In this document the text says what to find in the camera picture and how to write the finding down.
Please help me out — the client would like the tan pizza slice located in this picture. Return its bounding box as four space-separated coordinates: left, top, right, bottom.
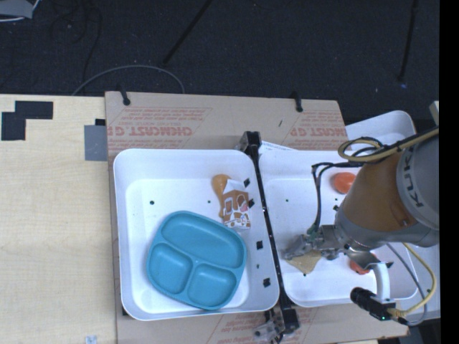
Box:
285 249 324 276

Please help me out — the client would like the thin black rod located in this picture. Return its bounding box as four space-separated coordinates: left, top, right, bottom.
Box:
250 145 290 310

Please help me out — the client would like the orange round toy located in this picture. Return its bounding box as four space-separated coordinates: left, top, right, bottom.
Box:
333 171 359 195

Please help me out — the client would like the white printed paper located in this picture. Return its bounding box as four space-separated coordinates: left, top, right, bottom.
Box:
258 140 299 153

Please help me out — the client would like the blue divided plate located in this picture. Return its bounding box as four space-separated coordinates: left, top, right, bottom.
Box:
145 210 249 312

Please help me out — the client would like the black cylinder on white bracket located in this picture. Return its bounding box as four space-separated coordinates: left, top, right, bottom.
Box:
349 259 397 322

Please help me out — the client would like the brown and white carton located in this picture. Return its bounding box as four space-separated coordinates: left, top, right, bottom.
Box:
219 178 251 234

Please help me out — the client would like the brown cardboard board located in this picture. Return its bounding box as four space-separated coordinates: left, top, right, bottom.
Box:
104 90 410 344

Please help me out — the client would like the white plastic tray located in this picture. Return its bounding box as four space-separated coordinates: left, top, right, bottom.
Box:
113 148 281 322
257 110 421 308

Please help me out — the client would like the tan toy drumstick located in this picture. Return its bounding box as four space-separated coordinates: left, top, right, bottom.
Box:
211 173 232 219

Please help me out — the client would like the black block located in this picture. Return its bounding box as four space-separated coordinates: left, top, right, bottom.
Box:
278 305 301 335
240 130 262 154

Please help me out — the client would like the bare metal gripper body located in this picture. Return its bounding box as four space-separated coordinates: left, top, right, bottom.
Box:
307 224 382 269

